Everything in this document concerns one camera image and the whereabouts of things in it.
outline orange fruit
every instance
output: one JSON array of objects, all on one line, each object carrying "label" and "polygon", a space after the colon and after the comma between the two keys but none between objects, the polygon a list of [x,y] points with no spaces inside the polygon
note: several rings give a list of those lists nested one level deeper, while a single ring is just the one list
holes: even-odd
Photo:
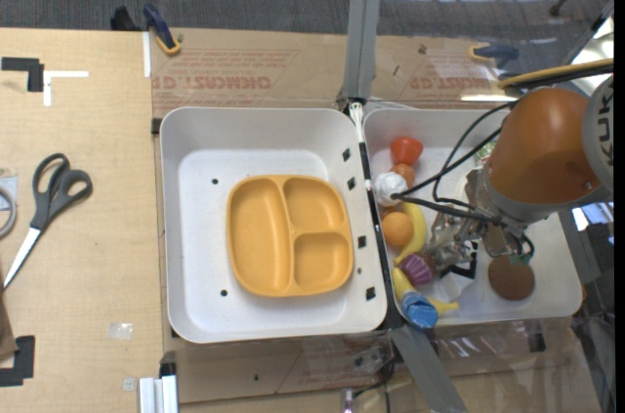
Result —
[{"label": "orange fruit", "polygon": [[400,174],[406,180],[408,187],[412,187],[414,184],[414,168],[406,163],[397,163],[392,169],[391,172],[395,172],[396,174]]},{"label": "orange fruit", "polygon": [[403,212],[391,212],[380,224],[387,245],[403,248],[412,239],[414,226],[410,218]]}]

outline yellow plate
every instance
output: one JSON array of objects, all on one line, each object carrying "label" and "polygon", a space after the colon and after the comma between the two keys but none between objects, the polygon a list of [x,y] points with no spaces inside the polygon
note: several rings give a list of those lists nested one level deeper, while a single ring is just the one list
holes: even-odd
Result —
[{"label": "yellow plate", "polygon": [[229,195],[227,229],[234,275],[257,295],[324,293],[352,274],[347,209],[322,179],[270,175],[241,181]]}]

